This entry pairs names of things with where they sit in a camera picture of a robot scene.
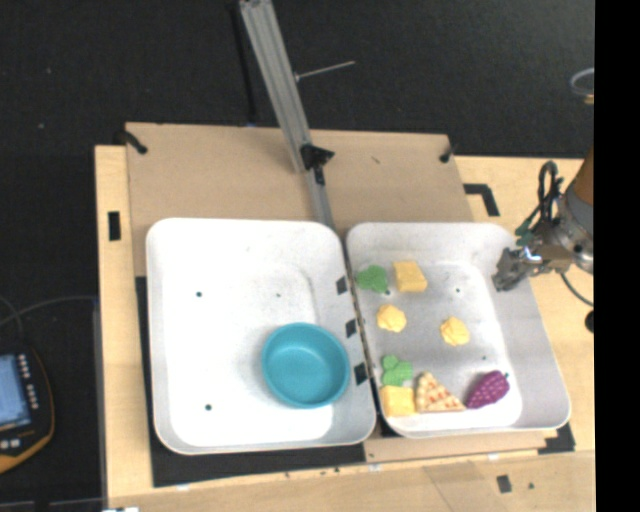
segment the white tray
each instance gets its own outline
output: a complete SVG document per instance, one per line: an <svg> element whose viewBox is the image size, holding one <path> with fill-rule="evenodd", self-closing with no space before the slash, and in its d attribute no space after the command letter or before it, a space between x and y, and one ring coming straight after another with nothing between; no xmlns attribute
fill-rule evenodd
<svg viewBox="0 0 640 512"><path fill-rule="evenodd" d="M385 418L410 438L511 429L551 429L570 413L569 398L528 281L498 293L491 281L502 250L513 237L494 224L366 223L347 236L354 276L369 265L386 269L388 294L356 287L364 339L378 389L381 359L393 354L413 363L414 375L430 371L464 401L478 376L508 374L507 395L480 409ZM413 260L428 281L423 293L400 293L393 262ZM376 313L393 304L407 316L400 333L380 329ZM440 335L448 317L461 319L471 333L466 345L453 347ZM415 382L406 382L413 386Z"/></svg>
<svg viewBox="0 0 640 512"><path fill-rule="evenodd" d="M356 444L376 420L368 380L318 409L280 403L260 371L291 322L332 332L365 361L338 237L314 222L165 219L147 235L153 413L183 454Z"/></svg>

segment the toy food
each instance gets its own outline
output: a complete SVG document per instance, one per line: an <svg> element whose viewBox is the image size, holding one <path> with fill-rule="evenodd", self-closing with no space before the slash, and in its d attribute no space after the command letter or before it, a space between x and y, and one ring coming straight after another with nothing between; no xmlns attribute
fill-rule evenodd
<svg viewBox="0 0 640 512"><path fill-rule="evenodd" d="M384 293L389 287L387 272L378 265L369 265L356 274L356 284L363 290Z"/></svg>
<svg viewBox="0 0 640 512"><path fill-rule="evenodd" d="M455 316L449 317L440 326L440 334L449 345L454 347L469 343L471 335L462 320Z"/></svg>
<svg viewBox="0 0 640 512"><path fill-rule="evenodd" d="M396 261L396 286L400 292L423 292L427 289L427 279L415 261Z"/></svg>
<svg viewBox="0 0 640 512"><path fill-rule="evenodd" d="M391 416L410 416L416 414L414 392L412 388L383 386L380 389L380 402L384 414Z"/></svg>
<svg viewBox="0 0 640 512"><path fill-rule="evenodd" d="M467 398L469 409L479 409L485 405L494 404L509 391L509 381L498 370L484 375L474 386Z"/></svg>
<svg viewBox="0 0 640 512"><path fill-rule="evenodd" d="M413 365L409 361L401 361L396 356L382 358L382 383L390 386L402 386L405 380L413 379Z"/></svg>
<svg viewBox="0 0 640 512"><path fill-rule="evenodd" d="M423 372L416 386L417 412L463 411L464 404L429 372Z"/></svg>
<svg viewBox="0 0 640 512"><path fill-rule="evenodd" d="M407 317L404 312L392 304L384 304L376 314L378 327L387 331L401 332L407 326Z"/></svg>

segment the screen device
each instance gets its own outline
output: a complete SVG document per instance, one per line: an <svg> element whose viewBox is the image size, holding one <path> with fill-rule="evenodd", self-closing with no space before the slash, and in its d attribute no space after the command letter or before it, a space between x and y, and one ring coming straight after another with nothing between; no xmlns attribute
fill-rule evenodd
<svg viewBox="0 0 640 512"><path fill-rule="evenodd" d="M0 348L0 474L42 449L54 429L44 367L26 345Z"/></svg>

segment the blue bowl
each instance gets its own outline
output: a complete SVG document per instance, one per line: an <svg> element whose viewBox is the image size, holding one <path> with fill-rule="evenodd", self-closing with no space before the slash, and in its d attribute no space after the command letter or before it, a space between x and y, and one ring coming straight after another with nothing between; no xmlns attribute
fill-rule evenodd
<svg viewBox="0 0 640 512"><path fill-rule="evenodd" d="M272 393L286 404L322 407L340 398L349 384L349 357L325 329L287 324L267 338L262 373Z"/></svg>

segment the black floor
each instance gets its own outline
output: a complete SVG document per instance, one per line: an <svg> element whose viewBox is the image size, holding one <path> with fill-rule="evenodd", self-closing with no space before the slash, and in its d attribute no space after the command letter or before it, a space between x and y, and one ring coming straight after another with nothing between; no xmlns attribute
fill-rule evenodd
<svg viewBox="0 0 640 512"><path fill-rule="evenodd" d="M582 157L594 110L595 0L275 1L312 128L446 133L473 155ZM96 296L92 149L127 121L274 126L227 3L12 1L0 14L0 295L26 308ZM54 388L52 443L0 475L0 503L97 497L93 304L23 318ZM0 305L0 322L9 315ZM0 327L0 343L16 323Z"/></svg>

